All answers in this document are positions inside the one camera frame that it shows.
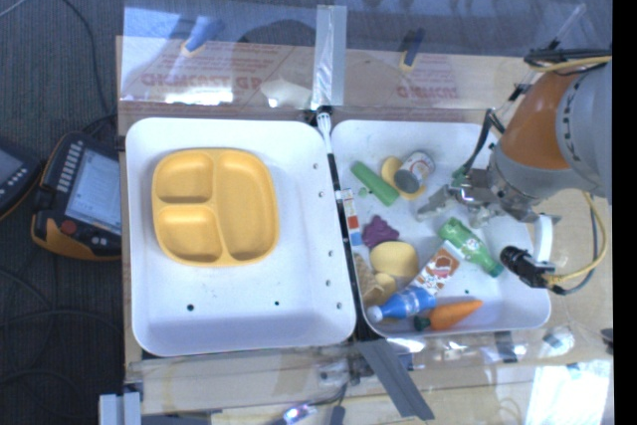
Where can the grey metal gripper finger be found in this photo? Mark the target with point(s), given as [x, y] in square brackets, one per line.
[434, 204]
[482, 216]

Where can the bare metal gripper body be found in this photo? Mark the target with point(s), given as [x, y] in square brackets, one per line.
[485, 194]

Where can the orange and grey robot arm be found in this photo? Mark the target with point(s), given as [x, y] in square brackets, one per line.
[547, 129]

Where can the green bottle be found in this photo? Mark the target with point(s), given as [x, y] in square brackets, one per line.
[468, 244]

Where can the small white and red can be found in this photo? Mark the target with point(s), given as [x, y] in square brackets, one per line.
[417, 169]

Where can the purple grapes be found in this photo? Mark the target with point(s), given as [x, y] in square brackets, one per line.
[379, 233]

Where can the orange and white carton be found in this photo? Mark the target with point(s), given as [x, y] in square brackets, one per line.
[438, 268]

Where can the yellow bread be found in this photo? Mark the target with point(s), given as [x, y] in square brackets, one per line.
[394, 259]

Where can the small green ball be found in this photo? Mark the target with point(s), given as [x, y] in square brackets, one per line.
[363, 191]

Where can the white red and blue carton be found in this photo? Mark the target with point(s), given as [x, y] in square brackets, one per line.
[352, 219]

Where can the white plastic tray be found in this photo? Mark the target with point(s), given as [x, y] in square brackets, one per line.
[502, 303]
[239, 308]

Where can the small yellow lump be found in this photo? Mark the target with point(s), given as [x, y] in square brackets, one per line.
[386, 281]

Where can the tan waffle cone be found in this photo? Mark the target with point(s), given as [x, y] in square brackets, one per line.
[367, 278]

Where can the orange carrot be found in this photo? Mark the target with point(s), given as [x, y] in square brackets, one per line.
[453, 314]

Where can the blue and white bottle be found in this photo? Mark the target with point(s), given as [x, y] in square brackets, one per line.
[405, 303]

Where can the brown cardboard board red print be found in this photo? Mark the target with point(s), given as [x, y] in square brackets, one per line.
[448, 84]

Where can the yellow divided plate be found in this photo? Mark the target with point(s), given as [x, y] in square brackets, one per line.
[219, 209]

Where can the black cylinder on white bracket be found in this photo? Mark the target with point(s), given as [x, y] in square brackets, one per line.
[522, 261]

